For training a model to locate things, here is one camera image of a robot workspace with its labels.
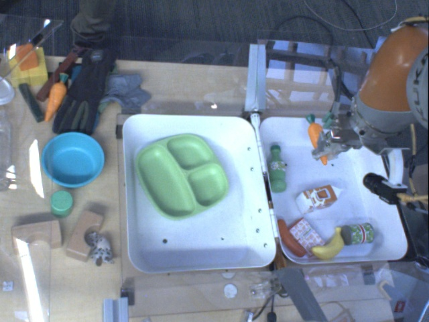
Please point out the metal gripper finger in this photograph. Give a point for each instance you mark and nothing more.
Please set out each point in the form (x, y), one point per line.
(321, 153)
(325, 139)

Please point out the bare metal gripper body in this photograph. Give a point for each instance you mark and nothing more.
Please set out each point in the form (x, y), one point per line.
(345, 139)

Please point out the small orange carrot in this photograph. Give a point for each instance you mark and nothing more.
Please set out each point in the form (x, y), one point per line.
(314, 134)

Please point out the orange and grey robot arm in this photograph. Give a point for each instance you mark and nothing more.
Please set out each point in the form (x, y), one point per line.
(385, 76)

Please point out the white plastic tray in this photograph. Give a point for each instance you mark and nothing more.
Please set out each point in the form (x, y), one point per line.
(365, 166)
(201, 243)

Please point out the white and orange carton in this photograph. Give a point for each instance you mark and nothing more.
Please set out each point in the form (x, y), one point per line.
(316, 198)

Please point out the green bottle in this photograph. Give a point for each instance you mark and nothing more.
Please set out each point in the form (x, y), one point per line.
(277, 173)

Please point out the orange patterned packet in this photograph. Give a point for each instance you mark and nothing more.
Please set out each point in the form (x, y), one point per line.
(305, 233)

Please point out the green and white can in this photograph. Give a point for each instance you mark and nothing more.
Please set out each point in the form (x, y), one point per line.
(360, 234)

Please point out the red sausage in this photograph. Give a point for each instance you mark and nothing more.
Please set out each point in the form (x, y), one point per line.
(291, 240)

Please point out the yellow banana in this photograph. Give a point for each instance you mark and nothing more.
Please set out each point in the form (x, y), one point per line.
(330, 248)

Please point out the green divided plate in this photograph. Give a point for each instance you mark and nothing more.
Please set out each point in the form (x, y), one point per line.
(164, 179)

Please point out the grey cloth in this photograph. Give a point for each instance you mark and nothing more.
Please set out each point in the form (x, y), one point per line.
(129, 91)

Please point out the spotted toy animal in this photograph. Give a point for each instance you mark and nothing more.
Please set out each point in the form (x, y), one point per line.
(100, 248)

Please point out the black glove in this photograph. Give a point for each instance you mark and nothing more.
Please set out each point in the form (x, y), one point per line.
(85, 92)

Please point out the blue bowl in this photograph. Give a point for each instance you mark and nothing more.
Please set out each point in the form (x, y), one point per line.
(72, 159)

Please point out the wooden block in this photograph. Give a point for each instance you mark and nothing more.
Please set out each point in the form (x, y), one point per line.
(35, 231)
(83, 230)

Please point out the person's leg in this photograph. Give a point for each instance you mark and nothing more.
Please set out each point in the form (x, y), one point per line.
(95, 12)

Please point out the large orange carrot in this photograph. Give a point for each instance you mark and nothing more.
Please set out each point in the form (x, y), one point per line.
(56, 96)

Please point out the brown stick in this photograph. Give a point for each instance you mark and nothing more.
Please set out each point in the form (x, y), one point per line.
(50, 84)

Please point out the dark green stick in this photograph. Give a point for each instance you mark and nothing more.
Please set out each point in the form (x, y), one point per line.
(31, 102)

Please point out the yellow block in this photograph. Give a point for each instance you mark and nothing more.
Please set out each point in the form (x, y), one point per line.
(35, 74)

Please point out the orange wedge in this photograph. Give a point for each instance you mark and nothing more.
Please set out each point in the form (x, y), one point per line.
(27, 58)

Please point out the clear plastic bottle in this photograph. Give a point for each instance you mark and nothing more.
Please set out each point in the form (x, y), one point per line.
(4, 146)

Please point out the black cylinder on white bracket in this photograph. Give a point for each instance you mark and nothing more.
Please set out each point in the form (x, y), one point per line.
(378, 186)

